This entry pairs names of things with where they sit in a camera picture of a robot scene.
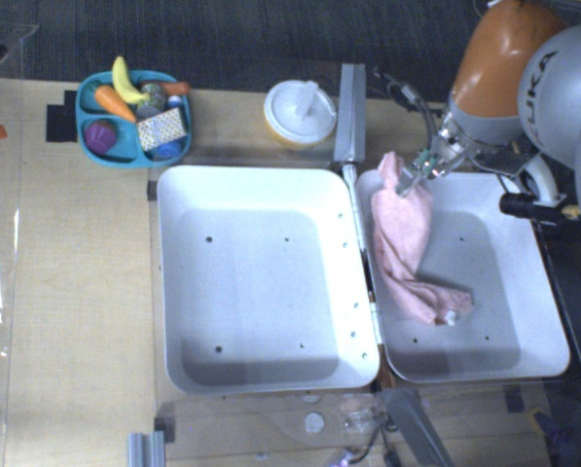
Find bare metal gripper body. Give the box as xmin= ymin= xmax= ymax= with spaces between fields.
xmin=413 ymin=116 xmax=471 ymax=180

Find pink cloth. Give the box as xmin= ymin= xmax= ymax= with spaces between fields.
xmin=370 ymin=151 xmax=476 ymax=327

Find white plastic tray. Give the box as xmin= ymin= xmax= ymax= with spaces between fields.
xmin=355 ymin=168 xmax=572 ymax=385
xmin=156 ymin=164 xmax=381 ymax=397

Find yellow bowl with white lid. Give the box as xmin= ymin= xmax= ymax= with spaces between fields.
xmin=263 ymin=79 xmax=339 ymax=152

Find clear plastic bottle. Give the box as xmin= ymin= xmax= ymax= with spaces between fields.
xmin=340 ymin=396 xmax=389 ymax=433

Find blue capped bottle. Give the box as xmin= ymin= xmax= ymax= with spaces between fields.
xmin=152 ymin=138 xmax=184 ymax=162

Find small grey can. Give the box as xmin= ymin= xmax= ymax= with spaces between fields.
xmin=135 ymin=82 xmax=169 ymax=119

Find blue divided plate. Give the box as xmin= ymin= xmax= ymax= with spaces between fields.
xmin=74 ymin=69 xmax=194 ymax=170

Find yellow banana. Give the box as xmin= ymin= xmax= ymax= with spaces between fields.
xmin=111 ymin=55 xmax=152 ymax=106

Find orange carrot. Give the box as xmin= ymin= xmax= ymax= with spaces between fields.
xmin=93 ymin=84 xmax=138 ymax=124

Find purple grapes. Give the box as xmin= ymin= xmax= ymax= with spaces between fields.
xmin=84 ymin=119 xmax=119 ymax=157

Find black cylinder on white bracket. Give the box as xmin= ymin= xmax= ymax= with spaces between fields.
xmin=498 ymin=155 xmax=581 ymax=227

